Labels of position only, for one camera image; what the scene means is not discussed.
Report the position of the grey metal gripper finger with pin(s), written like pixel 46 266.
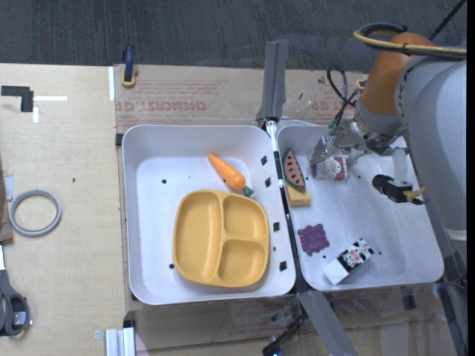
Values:
pixel 321 150
pixel 353 156

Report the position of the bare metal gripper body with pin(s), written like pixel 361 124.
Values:
pixel 352 137

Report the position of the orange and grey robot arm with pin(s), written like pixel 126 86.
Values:
pixel 430 124

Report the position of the pink and white carton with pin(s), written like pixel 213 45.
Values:
pixel 330 169

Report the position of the red watermelon slice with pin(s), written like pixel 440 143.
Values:
pixel 294 171

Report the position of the white plastic tray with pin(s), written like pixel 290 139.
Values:
pixel 371 221
pixel 159 236

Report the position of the purple grapes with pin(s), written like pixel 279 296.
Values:
pixel 313 239

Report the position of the orange carrot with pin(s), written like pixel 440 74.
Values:
pixel 228 173

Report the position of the white cow print carton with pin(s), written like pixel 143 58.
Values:
pixel 347 263

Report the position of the brown cardboard board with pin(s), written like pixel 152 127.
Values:
pixel 208 98

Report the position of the yellow divided plate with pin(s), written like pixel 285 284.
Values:
pixel 200 236

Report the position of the grey tape roll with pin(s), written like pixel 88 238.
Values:
pixel 15 217

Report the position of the black cylinder on white bracket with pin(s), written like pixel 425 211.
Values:
pixel 393 188

